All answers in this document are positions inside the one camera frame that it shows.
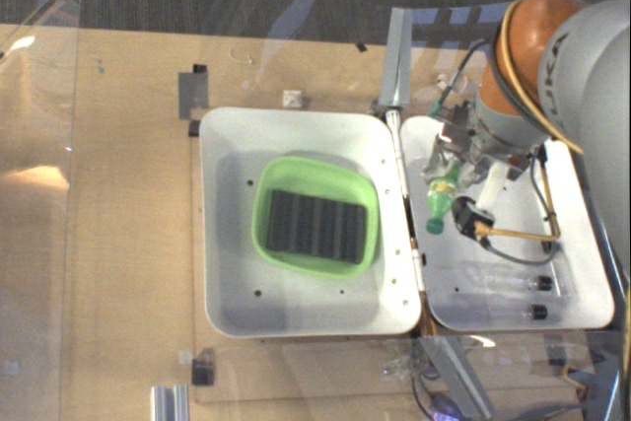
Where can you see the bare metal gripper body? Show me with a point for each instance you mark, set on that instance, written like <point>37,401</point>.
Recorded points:
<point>463,133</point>

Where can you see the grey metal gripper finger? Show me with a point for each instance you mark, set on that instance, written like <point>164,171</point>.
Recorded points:
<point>468,175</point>
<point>436,165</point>

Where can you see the green plastic bottle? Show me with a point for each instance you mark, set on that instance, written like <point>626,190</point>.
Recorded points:
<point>440,202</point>

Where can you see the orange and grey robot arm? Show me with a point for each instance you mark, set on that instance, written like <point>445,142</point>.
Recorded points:
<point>586,79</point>

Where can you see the white plastic tray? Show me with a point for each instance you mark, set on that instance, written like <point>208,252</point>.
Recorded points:
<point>231,261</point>
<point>498,261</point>

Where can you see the clear plastic bottle black cap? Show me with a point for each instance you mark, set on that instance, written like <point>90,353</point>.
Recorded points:
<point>512,282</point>
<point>508,311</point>

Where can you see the green plastic basket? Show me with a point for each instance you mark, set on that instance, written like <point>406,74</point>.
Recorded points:
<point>315,172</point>

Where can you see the black ribbed mat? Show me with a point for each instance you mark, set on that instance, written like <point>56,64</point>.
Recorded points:
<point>315,224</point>

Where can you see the small white cube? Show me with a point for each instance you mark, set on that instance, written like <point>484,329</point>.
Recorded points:
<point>292,98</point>

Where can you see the black cylinder on white bracket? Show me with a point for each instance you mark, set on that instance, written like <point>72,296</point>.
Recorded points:
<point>470,214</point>

